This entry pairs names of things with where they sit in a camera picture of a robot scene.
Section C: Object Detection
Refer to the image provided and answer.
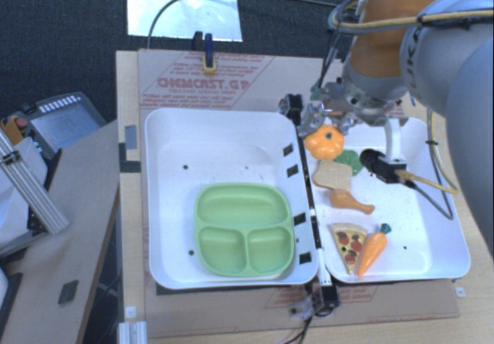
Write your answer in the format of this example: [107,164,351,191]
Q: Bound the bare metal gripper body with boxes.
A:
[321,81,398,137]

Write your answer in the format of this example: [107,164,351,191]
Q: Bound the orange pumpkin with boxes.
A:
[303,124,345,161]

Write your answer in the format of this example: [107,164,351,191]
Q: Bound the green lettuce leaf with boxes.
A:
[333,150,365,178]

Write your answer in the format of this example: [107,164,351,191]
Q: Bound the tan bread slice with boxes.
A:
[312,160,354,191]

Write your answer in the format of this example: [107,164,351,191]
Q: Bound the brown cardboard board red print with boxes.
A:
[137,48,461,339]

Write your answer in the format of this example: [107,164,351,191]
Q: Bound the thin black and white rod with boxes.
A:
[295,121,332,286]

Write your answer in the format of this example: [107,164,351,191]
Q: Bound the orange chicken drumstick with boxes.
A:
[329,188,376,216]

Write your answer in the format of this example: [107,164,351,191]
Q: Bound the white plastic tray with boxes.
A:
[144,107,320,291]
[304,114,472,284]

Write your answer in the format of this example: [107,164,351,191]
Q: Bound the green divided plate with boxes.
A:
[193,182,296,278]

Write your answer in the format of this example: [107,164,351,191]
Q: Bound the pizza slice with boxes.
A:
[328,222,369,276]

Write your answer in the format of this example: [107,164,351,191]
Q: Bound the orange carrot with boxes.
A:
[356,223,393,278]

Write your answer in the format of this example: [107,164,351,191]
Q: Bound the black block with thin wires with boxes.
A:
[279,93,304,123]
[291,283,341,319]

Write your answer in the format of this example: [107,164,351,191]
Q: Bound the black cylinder on white bracket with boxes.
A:
[359,117,409,184]

